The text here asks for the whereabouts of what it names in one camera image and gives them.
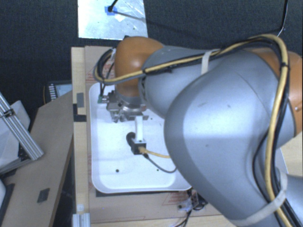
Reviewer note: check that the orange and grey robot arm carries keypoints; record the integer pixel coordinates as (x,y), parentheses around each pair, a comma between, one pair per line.
(213,117)

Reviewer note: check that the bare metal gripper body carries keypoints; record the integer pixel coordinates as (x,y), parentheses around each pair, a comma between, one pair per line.
(116,106)

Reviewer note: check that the brown cardboard board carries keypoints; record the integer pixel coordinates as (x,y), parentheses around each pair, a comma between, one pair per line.
(132,207)

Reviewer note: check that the white plastic tray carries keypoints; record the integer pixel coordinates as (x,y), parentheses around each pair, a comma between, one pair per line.
(118,150)

